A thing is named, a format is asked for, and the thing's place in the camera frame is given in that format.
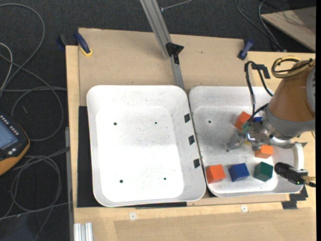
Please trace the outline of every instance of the screen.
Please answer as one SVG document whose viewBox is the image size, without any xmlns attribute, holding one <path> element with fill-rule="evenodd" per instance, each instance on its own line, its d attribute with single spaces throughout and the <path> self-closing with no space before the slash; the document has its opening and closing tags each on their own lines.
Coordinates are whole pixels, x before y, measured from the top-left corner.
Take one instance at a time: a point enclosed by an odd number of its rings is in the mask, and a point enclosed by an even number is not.
<svg viewBox="0 0 321 241">
<path fill-rule="evenodd" d="M 0 122 L 0 149 L 10 146 L 17 142 L 15 135 L 7 129 L 7 127 Z"/>
</svg>

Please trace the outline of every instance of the black floor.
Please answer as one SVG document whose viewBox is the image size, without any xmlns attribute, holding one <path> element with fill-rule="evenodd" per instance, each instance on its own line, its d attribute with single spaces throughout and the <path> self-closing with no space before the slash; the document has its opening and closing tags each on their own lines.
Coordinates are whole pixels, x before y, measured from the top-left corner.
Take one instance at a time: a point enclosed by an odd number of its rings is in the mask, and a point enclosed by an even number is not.
<svg viewBox="0 0 321 241">
<path fill-rule="evenodd" d="M 187 0 L 158 0 L 162 7 Z M 258 18 L 259 0 L 236 0 L 243 13 L 257 26 L 249 23 L 237 10 L 234 0 L 192 0 L 181 6 L 164 11 L 164 18 L 170 33 L 238 38 L 255 41 L 251 50 L 311 52 L 281 31 L 268 25 L 278 45 L 267 37 Z M 316 5 L 316 0 L 269 0 L 278 9 L 262 6 L 262 13 L 276 10 L 298 9 Z M 72 37 L 78 27 L 147 31 L 151 28 L 139 0 L 0 0 L 0 43 L 7 45 L 13 54 L 13 61 L 22 65 L 35 51 L 42 38 L 42 25 L 31 10 L 17 5 L 31 7 L 43 18 L 46 27 L 43 43 L 25 68 L 43 78 L 49 85 L 66 88 L 64 53 L 58 49 L 56 39 L 64 34 L 68 44 L 75 44 Z M 0 54 L 10 54 L 0 45 Z M 10 64 L 0 58 L 0 87 Z M 18 70 L 14 66 L 11 76 Z M 23 92 L 8 92 L 12 89 L 33 89 L 45 84 L 24 70 L 18 73 L 6 86 L 0 97 L 0 110 L 13 118 L 25 129 L 33 140 L 26 154 L 49 156 L 66 147 L 65 129 L 68 126 L 66 90 L 35 91 L 18 100 Z M 27 157 L 17 165 L 23 165 Z M 17 187 L 16 204 L 10 194 L 14 178 L 19 170 L 11 170 L 0 176 L 0 240 L 69 240 L 68 192 L 65 153 L 53 158 L 57 164 L 62 183 L 61 195 L 55 199 L 58 175 L 46 162 L 39 162 L 21 173 Z M 62 204 L 54 209 L 29 212 L 52 205 Z"/>
</svg>

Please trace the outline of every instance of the cube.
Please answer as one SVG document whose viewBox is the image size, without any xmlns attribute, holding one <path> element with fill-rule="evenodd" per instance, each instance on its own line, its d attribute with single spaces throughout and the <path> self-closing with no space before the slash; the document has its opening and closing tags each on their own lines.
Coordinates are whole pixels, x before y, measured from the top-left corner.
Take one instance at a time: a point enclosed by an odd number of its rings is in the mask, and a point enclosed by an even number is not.
<svg viewBox="0 0 321 241">
<path fill-rule="evenodd" d="M 259 150 L 255 151 L 255 157 L 267 159 L 271 155 L 273 155 L 273 153 L 274 153 L 273 146 L 263 145 L 263 146 L 261 146 L 261 148 Z"/>
<path fill-rule="evenodd" d="M 235 164 L 229 168 L 229 173 L 233 182 L 246 179 L 250 173 L 245 163 Z"/>
<path fill-rule="evenodd" d="M 244 123 L 246 123 L 250 118 L 251 118 L 251 115 L 243 111 L 243 112 L 236 118 L 236 121 L 235 121 L 235 123 L 234 123 L 234 126 L 241 130 L 241 129 L 242 129 L 242 125 L 243 125 Z"/>
<path fill-rule="evenodd" d="M 260 162 L 255 166 L 253 177 L 262 181 L 267 181 L 272 178 L 273 166 L 265 162 Z"/>
<path fill-rule="evenodd" d="M 226 176 L 222 164 L 213 165 L 206 169 L 206 179 L 209 184 L 220 182 L 225 178 Z"/>
</svg>

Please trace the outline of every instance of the white tray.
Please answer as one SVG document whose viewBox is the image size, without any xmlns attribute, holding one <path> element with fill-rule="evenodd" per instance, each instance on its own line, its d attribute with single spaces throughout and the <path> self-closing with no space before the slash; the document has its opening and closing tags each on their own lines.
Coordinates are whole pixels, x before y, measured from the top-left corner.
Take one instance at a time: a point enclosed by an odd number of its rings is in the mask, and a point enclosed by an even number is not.
<svg viewBox="0 0 321 241">
<path fill-rule="evenodd" d="M 263 87 L 253 87 L 256 108 L 268 103 L 271 97 Z M 272 166 L 277 162 L 300 165 L 303 168 L 303 152 L 298 156 L 292 149 L 274 148 L 274 155 L 268 159 L 254 156 L 251 146 L 240 147 L 226 152 L 224 144 L 237 130 L 234 122 L 245 111 L 252 114 L 252 105 L 248 87 L 211 87 L 198 86 L 189 93 L 197 140 L 205 169 L 211 165 L 222 164 L 226 178 L 218 183 L 208 184 L 210 191 L 220 197 L 295 193 L 302 185 L 294 185 L 278 176 L 274 171 L 266 182 L 253 177 L 255 166 L 264 161 Z M 250 176 L 242 181 L 232 182 L 228 169 L 239 163 L 246 163 Z"/>
<path fill-rule="evenodd" d="M 195 167 L 200 155 L 182 89 L 100 85 L 88 91 L 87 107 L 99 203 L 194 201 L 204 195 L 206 182 L 202 167 Z"/>
</svg>

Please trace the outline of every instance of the green block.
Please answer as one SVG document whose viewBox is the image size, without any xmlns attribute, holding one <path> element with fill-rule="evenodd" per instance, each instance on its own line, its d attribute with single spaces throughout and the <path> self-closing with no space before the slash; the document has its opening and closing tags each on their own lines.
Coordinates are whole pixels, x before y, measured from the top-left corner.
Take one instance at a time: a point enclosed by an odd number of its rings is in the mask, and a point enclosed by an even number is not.
<svg viewBox="0 0 321 241">
<path fill-rule="evenodd" d="M 260 162 L 258 165 L 255 166 L 253 177 L 265 182 L 272 178 L 272 174 L 273 166 L 265 162 Z"/>
</svg>

